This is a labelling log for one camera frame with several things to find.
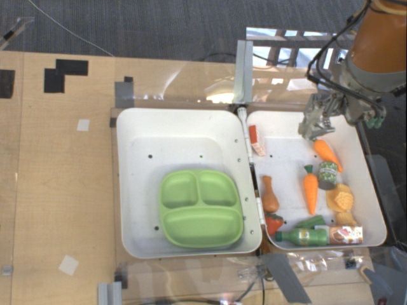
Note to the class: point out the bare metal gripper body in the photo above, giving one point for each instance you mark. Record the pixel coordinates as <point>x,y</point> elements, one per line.
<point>356,105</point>

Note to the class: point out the orange carrot with green top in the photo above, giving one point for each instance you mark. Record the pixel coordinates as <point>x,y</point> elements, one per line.
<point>311,189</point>

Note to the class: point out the white plastic tray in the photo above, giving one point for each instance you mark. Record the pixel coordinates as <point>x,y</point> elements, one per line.
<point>178,145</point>
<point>286,170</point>

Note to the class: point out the yellow biscuit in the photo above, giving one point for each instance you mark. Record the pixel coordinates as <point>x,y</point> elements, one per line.
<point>346,218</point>
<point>346,200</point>
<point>332,197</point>

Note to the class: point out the green bean pod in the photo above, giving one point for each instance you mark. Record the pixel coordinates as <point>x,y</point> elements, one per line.
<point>308,222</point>

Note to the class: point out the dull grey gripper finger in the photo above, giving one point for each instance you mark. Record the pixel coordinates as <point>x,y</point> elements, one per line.
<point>329,127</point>
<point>310,119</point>

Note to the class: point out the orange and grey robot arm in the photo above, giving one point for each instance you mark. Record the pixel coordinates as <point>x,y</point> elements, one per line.
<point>378,33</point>

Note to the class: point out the brown chicken drumstick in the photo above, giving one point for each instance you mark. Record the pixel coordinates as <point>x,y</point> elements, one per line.
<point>270,199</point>

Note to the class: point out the orange printed can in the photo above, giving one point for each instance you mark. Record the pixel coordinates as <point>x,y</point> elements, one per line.
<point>346,234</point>

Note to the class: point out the green divided plate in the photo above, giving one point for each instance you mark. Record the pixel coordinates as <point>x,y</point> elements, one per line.
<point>200,224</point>

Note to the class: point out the green bottle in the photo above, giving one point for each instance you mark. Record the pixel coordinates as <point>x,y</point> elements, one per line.
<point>305,237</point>

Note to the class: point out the orange and white carton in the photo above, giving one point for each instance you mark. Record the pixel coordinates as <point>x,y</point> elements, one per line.
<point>258,143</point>

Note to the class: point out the red strawberry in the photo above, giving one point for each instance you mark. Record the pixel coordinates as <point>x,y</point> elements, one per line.
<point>273,224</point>

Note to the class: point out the green can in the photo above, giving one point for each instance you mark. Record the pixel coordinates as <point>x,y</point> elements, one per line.
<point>328,174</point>

